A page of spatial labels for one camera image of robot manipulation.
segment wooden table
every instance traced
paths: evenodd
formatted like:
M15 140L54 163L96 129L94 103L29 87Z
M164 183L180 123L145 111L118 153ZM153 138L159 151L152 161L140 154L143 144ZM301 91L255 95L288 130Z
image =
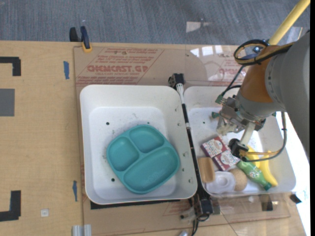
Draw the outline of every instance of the wooden table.
M19 57L22 63L21 76L12 76L12 64L0 63L0 88L14 89L15 93L14 116L0 117L0 214L12 208L11 191L21 191L21 214L16 220L0 222L0 235L69 236L72 226L84 224L73 57L73 48L80 45L0 41L1 57ZM64 61L69 63L69 79L65 79ZM74 181L78 189L77 200ZM196 235L305 235L296 205L290 200L288 210L290 217L287 218L200 225ZM181 231L132 235L177 236Z

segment teal plate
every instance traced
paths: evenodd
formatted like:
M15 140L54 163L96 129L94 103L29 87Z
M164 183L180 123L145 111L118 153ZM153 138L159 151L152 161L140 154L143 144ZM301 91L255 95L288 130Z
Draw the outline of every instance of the teal plate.
M167 182L179 169L180 159L169 141L149 125L135 126L107 147L107 161L124 186L146 194Z

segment white plastic tray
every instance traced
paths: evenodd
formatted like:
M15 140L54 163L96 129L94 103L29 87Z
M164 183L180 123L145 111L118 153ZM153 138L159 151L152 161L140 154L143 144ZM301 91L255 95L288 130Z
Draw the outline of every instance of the white plastic tray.
M184 99L191 127L193 146L197 157L205 156L200 148L201 144L218 135L216 132L218 118L213 119L211 113L218 113L220 111L221 106L215 103L215 100L224 89L223 87L190 87L185 90ZM236 94L236 92L236 90L231 90L229 94L226 94L226 97ZM223 140L228 144L232 138L241 139L242 134L243 131L238 134L228 133L226 136L223 136ZM249 145L256 151L276 151L281 148L282 144L282 134L277 119L273 116L267 118L261 130L258 132L254 131L249 142ZM295 187L296 179L286 149L281 155L270 160L269 166L279 185L270 188L268 193L289 192ZM264 193L267 192L249 180L248 185L241 192L233 191L222 194L209 194L215 197L232 197Z
M91 85L80 93L85 189L96 204L187 199L197 181L178 93L166 86ZM177 173L158 189L135 194L106 160L109 143L124 131L148 124L159 130L180 157Z

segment gray square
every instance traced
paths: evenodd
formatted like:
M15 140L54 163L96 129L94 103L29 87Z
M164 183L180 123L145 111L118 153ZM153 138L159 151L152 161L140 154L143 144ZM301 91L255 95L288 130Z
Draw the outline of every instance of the gray square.
M15 89L0 88L0 117L14 116Z

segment robotic arm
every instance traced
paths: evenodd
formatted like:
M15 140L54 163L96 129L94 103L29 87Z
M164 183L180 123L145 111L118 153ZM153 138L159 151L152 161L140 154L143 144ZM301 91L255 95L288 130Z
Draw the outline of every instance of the robotic arm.
M267 117L277 111L287 112L309 160L310 32L295 43L262 47L251 59L238 58L245 44L236 50L236 61L251 67L235 97L218 97L222 110L217 132L225 135L245 130L240 142L230 144L234 155L239 156L239 150L246 150L252 132L261 129Z

